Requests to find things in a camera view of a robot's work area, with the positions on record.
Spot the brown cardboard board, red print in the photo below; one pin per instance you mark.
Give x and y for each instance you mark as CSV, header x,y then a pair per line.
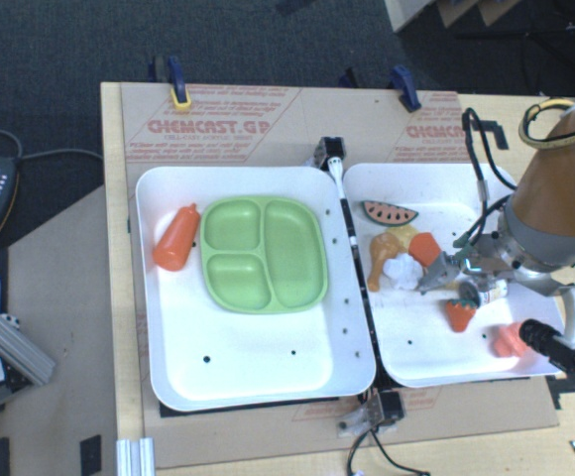
x,y
287,132

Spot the yellow toy food piece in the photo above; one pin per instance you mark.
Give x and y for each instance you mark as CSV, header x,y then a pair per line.
x,y
406,236

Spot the black cylinder on white bracket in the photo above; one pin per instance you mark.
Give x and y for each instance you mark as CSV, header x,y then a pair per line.
x,y
552,342

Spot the tan chicken drumstick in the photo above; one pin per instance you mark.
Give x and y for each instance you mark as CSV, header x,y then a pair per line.
x,y
381,256

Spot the red watermelon slice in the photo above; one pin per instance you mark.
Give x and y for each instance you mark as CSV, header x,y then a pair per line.
x,y
386,214

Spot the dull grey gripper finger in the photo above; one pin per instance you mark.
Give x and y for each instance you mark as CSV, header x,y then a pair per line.
x,y
433,279
447,261

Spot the white plastic tray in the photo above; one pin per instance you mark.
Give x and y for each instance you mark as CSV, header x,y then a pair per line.
x,y
416,350
248,355

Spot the small can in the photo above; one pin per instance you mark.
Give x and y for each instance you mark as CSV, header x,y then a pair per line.
x,y
491,291

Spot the orange cube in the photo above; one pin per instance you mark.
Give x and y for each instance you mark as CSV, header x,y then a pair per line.
x,y
424,248

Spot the orange plastic bottle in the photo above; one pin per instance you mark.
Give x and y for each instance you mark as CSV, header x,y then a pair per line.
x,y
176,241

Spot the red strawberry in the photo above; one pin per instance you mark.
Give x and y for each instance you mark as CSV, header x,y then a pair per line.
x,y
461,315

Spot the white toy cauliflower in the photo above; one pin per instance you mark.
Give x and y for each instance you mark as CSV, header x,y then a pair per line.
x,y
402,272

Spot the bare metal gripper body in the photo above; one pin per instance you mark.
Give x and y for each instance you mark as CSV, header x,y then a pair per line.
x,y
491,262

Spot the thin black and white rod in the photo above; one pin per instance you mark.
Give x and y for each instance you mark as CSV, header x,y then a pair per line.
x,y
351,226

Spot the green divided plate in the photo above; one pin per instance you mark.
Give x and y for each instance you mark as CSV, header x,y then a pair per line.
x,y
287,251

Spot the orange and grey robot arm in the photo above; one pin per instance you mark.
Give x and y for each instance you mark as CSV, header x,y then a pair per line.
x,y
555,191

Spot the pink toy food piece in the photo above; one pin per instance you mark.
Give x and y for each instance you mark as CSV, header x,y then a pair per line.
x,y
508,340

